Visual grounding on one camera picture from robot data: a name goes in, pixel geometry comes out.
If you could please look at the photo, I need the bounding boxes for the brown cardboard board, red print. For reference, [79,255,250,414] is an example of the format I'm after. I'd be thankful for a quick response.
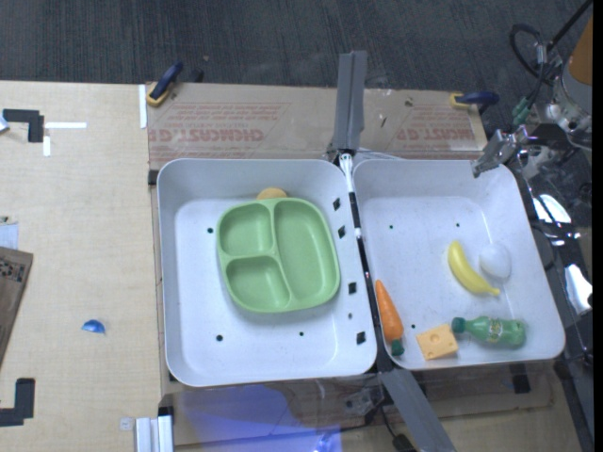
[145,81,555,446]

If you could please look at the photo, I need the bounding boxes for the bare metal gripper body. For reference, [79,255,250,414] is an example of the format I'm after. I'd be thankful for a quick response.
[540,100,594,152]

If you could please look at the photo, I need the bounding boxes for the yellow banana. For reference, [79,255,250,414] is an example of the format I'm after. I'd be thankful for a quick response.
[447,239,502,298]

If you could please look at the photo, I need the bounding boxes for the white plastic tray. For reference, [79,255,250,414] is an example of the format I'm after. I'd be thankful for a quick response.
[156,157,379,388]
[351,158,567,372]

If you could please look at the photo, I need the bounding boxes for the green divided plate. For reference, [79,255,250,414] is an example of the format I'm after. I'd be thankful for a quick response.
[215,197,342,315]

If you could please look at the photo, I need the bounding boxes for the thin black and white rod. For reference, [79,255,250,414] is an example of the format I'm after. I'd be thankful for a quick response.
[339,153,393,372]

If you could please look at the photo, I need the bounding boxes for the green plastic bottle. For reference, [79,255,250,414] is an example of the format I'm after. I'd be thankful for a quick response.
[450,315,527,350]

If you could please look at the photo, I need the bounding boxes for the orange carrot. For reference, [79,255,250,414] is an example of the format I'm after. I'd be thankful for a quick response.
[374,279,407,358]

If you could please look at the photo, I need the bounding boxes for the brown cardboard packet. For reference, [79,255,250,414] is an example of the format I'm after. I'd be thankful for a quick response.
[0,246,35,369]

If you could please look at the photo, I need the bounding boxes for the white egg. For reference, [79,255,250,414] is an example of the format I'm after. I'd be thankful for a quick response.
[478,242,513,280]

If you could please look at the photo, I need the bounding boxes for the yellow cheese wedge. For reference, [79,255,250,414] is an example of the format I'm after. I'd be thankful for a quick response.
[415,323,460,362]

